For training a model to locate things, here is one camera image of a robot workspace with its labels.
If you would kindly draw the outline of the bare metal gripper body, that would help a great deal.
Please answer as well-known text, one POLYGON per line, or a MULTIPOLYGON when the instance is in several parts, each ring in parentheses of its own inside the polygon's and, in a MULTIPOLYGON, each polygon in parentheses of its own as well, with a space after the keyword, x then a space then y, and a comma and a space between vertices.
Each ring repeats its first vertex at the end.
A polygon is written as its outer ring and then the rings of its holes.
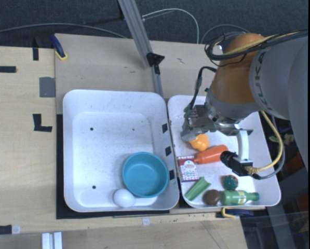
POLYGON ((240 132, 236 127, 238 120, 222 116, 213 106, 195 105, 187 119, 196 131, 198 128, 204 128, 209 132, 219 131, 227 136, 234 136, 240 132))

